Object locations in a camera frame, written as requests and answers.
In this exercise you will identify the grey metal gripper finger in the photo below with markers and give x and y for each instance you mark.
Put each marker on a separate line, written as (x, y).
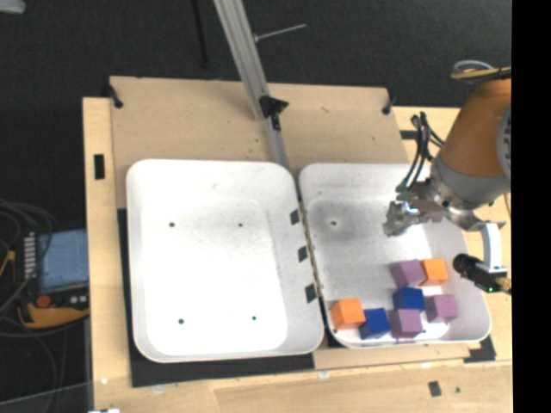
(411, 217)
(391, 220)

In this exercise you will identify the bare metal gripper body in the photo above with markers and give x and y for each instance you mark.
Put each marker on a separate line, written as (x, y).
(435, 209)

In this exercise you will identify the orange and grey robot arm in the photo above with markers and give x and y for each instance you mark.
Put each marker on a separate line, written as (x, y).
(473, 136)

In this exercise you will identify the white plastic tray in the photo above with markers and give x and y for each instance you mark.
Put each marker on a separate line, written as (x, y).
(357, 256)
(215, 265)

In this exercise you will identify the purple cube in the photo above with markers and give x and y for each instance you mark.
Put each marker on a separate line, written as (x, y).
(442, 307)
(406, 272)
(406, 323)

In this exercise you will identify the orange cube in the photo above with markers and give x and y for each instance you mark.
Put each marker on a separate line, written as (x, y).
(435, 270)
(348, 313)

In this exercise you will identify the blue cube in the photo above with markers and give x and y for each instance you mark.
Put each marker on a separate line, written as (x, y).
(409, 298)
(376, 323)

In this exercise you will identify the pale brown flat board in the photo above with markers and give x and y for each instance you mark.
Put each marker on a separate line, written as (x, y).
(193, 123)

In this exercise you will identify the black cylinder on white bracket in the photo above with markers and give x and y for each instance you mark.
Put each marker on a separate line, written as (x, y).
(473, 269)

